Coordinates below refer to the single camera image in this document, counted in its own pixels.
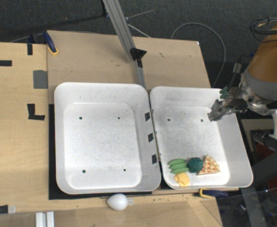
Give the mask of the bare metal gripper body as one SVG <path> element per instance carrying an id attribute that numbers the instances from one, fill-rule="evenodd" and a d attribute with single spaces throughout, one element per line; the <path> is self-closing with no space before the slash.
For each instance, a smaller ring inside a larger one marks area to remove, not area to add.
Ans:
<path id="1" fill-rule="evenodd" d="M 243 113 L 249 109 L 260 115 L 272 115 L 277 110 L 277 101 L 261 97 L 242 80 L 237 87 L 222 89 L 222 107 L 228 109 L 228 113 Z"/>

